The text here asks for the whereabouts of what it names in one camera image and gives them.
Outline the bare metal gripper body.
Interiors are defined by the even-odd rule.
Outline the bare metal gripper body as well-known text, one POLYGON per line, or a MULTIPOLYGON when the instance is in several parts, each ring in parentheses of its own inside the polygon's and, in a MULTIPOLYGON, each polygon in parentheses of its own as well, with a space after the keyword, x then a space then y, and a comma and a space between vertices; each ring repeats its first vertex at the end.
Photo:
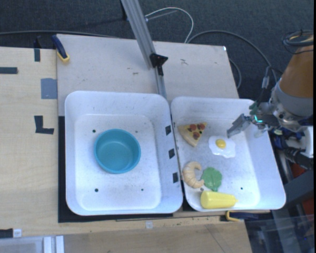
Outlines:
POLYGON ((283 105, 260 103, 251 110, 251 122, 264 128, 285 128, 290 131, 304 131, 310 126, 310 117, 300 117, 288 112, 283 105))

